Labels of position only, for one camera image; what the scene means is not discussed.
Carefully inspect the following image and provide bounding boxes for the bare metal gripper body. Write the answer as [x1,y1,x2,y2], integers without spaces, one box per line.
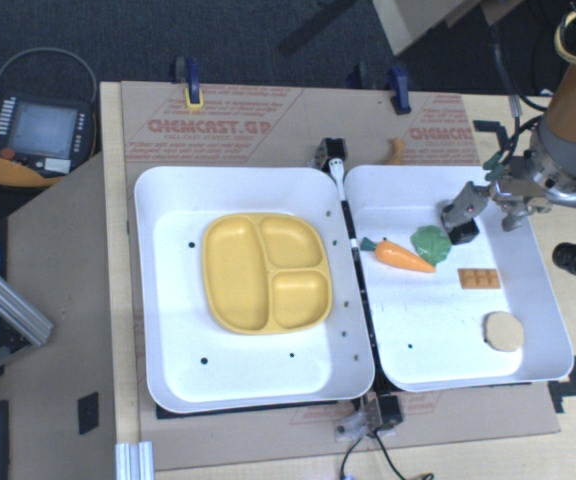
[487,156,576,215]

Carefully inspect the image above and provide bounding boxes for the black cube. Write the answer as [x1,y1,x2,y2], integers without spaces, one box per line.
[448,218,481,246]

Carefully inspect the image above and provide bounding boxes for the green broccoli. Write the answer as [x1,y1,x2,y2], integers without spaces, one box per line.
[409,224,453,268]

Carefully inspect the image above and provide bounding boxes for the orange rectangular biscuit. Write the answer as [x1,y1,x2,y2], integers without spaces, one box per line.
[457,267,502,291]

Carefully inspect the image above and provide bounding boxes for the orange carrot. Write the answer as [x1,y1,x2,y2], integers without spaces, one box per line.
[358,236,438,275]

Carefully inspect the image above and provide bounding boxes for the tan curved toy food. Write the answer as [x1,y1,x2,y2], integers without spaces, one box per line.
[384,137,406,166]

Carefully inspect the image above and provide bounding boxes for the beige round biscuit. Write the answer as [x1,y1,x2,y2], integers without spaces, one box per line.
[483,310,525,354]

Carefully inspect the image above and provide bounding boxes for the thin black and white rod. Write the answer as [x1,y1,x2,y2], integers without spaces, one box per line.
[328,158,387,397]

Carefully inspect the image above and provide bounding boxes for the white plastic tray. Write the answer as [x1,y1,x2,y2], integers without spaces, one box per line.
[342,163,576,394]
[133,165,376,415]

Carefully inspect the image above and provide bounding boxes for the yellow divided plate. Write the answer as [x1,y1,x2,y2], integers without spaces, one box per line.
[200,212,334,337]

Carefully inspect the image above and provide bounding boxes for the brown cardboard board red print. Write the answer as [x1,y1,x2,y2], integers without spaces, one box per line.
[119,80,563,472]

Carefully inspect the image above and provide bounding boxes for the black cylinder on white bracket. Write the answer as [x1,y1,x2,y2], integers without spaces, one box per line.
[551,241,576,284]

